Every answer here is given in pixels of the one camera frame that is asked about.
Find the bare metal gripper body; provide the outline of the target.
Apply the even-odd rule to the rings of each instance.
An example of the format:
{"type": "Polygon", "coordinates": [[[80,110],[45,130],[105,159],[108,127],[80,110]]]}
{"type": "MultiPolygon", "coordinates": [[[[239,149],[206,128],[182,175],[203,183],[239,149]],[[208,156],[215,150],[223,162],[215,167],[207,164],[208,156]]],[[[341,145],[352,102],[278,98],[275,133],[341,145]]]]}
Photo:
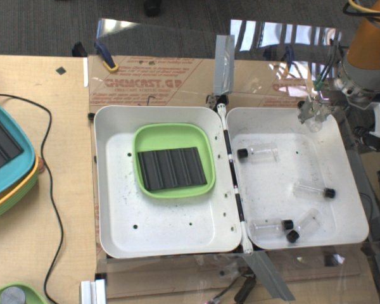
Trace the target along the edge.
{"type": "Polygon", "coordinates": [[[329,106],[368,108],[373,100],[372,94],[359,86],[353,85],[350,80],[320,80],[315,83],[315,91],[318,93],[319,98],[329,106]]]}

